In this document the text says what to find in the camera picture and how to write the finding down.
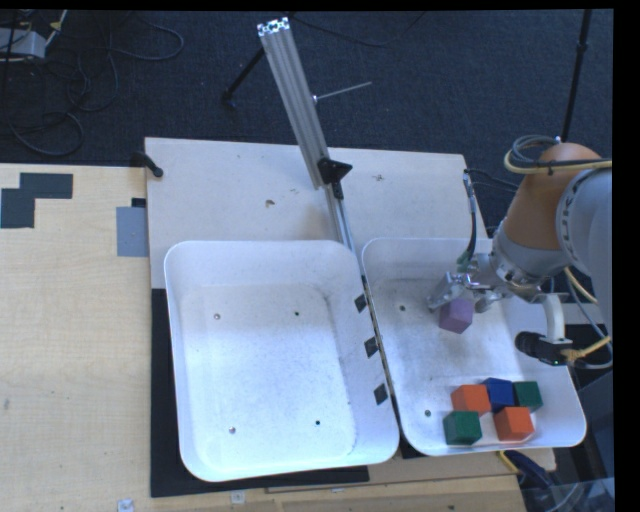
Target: black stand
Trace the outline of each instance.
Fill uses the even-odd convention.
[[[286,16],[289,19],[293,19],[293,16],[295,15],[296,11],[289,11]],[[247,78],[247,75],[249,75],[249,73],[251,73],[251,70],[255,67],[255,65],[260,62],[260,59],[264,56],[264,48],[260,48],[257,53],[253,56],[253,58],[249,61],[249,64],[247,64],[247,67],[244,68],[242,70],[242,72],[238,75],[238,78],[236,78],[233,83],[227,87],[224,92],[222,93],[222,103],[224,103],[225,105],[227,105],[228,107],[231,108],[236,108],[236,104],[233,101],[233,93],[235,92],[235,90],[240,87],[240,84],[244,81],[245,78]]]
[[[587,34],[589,33],[589,23],[591,21],[592,9],[585,9],[582,15],[582,28],[580,29],[580,39],[578,40],[578,46],[576,48],[576,62],[573,68],[573,81],[571,83],[571,92],[569,93],[569,104],[567,105],[567,112],[564,118],[564,127],[562,128],[562,135],[560,140],[566,142],[569,136],[569,127],[571,125],[571,116],[573,115],[573,105],[576,101],[576,92],[578,90],[578,79],[580,78],[580,69],[582,68],[582,57],[584,52],[587,51]]]

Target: blue block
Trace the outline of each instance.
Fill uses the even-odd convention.
[[[516,405],[512,381],[489,377],[484,380],[483,384],[487,387],[491,411],[494,414],[500,412],[504,407]]]

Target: white tray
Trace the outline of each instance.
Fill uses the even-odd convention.
[[[446,271],[456,271],[456,259],[467,244],[463,239],[382,238],[363,250],[363,268],[407,441],[427,455],[580,443],[586,421],[567,368],[548,366],[514,346],[520,331],[546,333],[542,306],[519,298],[494,303],[489,311],[475,314],[462,334],[439,328],[437,312],[429,312],[427,296]],[[491,240],[478,240],[478,252],[490,250]],[[532,415],[533,437],[501,442],[492,414],[487,413],[481,417],[479,441],[468,447],[447,445],[442,421],[452,410],[450,393],[487,377],[538,382],[544,405]]]
[[[375,464],[399,430],[357,259],[337,242],[187,241],[165,258],[180,454],[206,481]]]

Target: black connector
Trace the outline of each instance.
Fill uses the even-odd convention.
[[[515,343],[520,352],[551,366],[567,364],[567,358],[562,351],[572,348],[571,343],[550,343],[543,340],[542,335],[537,332],[527,331],[518,333]]]

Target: wooden surface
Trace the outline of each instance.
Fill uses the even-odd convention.
[[[0,188],[20,172],[72,173],[73,198],[37,199],[33,229],[0,229],[3,510],[525,510],[492,453],[396,458],[341,489],[150,498],[149,258],[116,243],[116,208],[145,197],[145,170],[0,164]],[[530,455],[554,467],[551,450]]]

